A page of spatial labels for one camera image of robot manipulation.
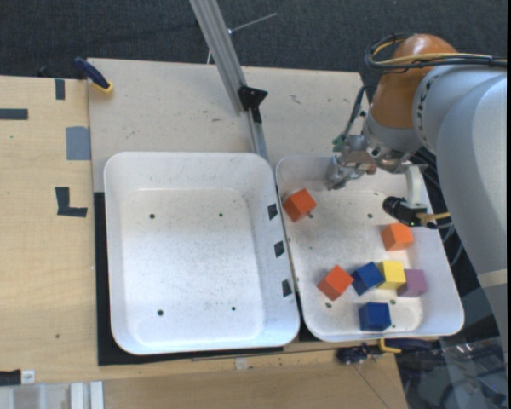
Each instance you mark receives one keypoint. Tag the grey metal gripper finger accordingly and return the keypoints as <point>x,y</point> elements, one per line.
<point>333,179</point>
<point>349,175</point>

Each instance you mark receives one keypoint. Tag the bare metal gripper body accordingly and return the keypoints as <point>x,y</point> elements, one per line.
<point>359,157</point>

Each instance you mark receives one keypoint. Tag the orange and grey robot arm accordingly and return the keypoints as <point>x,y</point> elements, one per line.
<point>464,134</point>

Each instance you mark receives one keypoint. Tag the orange cube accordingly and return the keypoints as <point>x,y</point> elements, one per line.
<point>397,237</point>
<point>334,282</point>
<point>299,204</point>

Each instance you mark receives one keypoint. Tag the white plastic tray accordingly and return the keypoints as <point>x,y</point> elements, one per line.
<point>349,241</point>
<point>191,254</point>

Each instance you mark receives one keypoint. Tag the blue cube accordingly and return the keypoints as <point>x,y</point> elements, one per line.
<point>374,316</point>
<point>366,278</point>

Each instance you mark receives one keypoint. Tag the yellow cube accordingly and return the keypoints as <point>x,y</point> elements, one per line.
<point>392,274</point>

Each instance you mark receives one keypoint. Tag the purple cube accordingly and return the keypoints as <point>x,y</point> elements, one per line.
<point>414,283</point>

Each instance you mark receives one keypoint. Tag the pale wood board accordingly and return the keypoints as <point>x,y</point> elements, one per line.
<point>174,113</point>

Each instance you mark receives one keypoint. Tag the black cylinder on white bracket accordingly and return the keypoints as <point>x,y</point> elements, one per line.
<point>404,211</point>

